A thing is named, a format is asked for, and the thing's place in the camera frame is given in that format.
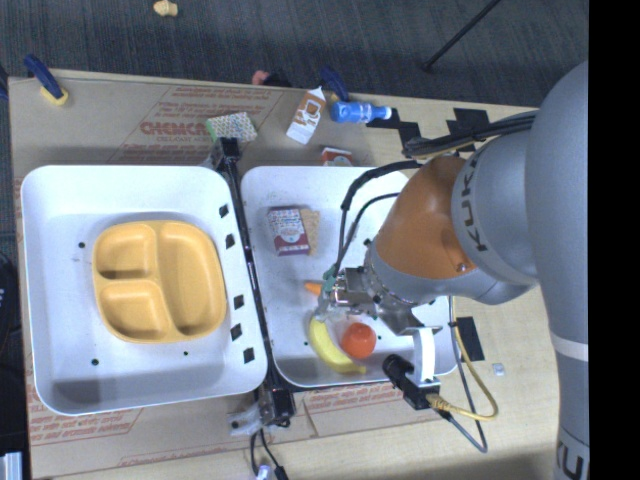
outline red object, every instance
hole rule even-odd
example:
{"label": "red object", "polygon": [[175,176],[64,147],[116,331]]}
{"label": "red object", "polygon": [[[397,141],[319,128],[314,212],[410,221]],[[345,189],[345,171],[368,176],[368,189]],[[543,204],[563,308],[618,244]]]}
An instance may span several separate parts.
{"label": "red object", "polygon": [[361,322],[355,322],[347,327],[340,340],[340,346],[351,357],[364,359],[373,353],[376,340],[376,333],[371,327]]}

